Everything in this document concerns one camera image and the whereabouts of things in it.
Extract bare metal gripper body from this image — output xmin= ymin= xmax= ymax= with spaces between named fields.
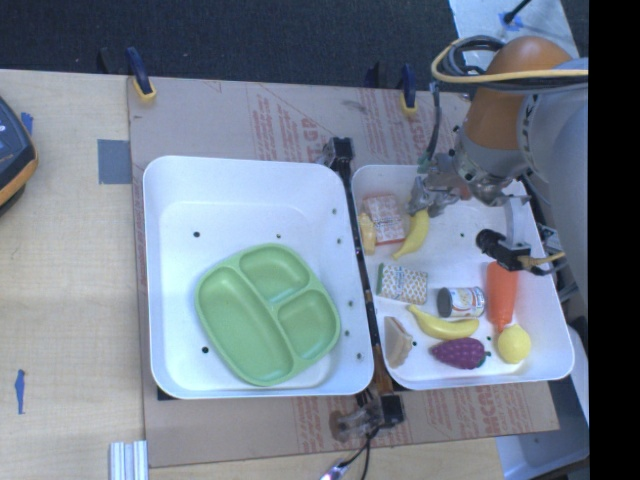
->
xmin=422 ymin=151 xmax=514 ymax=207

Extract black cylinder on white bracket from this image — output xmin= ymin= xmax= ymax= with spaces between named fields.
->
xmin=474 ymin=195 xmax=534 ymax=273

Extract brown cardboard board red print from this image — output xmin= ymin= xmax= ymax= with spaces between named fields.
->
xmin=127 ymin=76 xmax=562 ymax=469

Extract beige bread slice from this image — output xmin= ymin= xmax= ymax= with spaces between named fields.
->
xmin=382 ymin=315 xmax=415 ymax=370

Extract small yellow bottle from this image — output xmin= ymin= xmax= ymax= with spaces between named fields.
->
xmin=357 ymin=211 xmax=378 ymax=257

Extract thin black and white rod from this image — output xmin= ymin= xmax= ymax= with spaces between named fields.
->
xmin=337 ymin=160 xmax=390 ymax=398

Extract yellow lemon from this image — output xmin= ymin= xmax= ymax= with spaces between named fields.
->
xmin=496 ymin=323 xmax=533 ymax=366

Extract orange carrot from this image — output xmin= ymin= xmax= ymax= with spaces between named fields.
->
xmin=485 ymin=260 xmax=520 ymax=334

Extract black block with thin wires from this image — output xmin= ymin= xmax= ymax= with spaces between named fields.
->
xmin=379 ymin=393 xmax=406 ymax=428
xmin=322 ymin=136 xmax=356 ymax=170

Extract white plastic tray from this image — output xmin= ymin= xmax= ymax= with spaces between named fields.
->
xmin=350 ymin=163 xmax=577 ymax=392
xmin=142 ymin=155 xmax=376 ymax=401

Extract purple grapes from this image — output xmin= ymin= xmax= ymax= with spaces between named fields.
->
xmin=430 ymin=337 xmax=492 ymax=371

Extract green divided plate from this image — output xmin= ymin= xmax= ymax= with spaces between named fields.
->
xmin=193 ymin=242 xmax=343 ymax=388

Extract orange and pink carton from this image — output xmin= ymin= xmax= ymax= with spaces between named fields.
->
xmin=361 ymin=193 xmax=408 ymax=246

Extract yellow banana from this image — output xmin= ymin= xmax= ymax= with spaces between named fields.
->
xmin=390 ymin=208 xmax=432 ymax=262
xmin=406 ymin=303 xmax=481 ymax=342

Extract small white and orange can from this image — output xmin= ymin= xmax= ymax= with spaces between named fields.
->
xmin=435 ymin=286 xmax=487 ymax=319

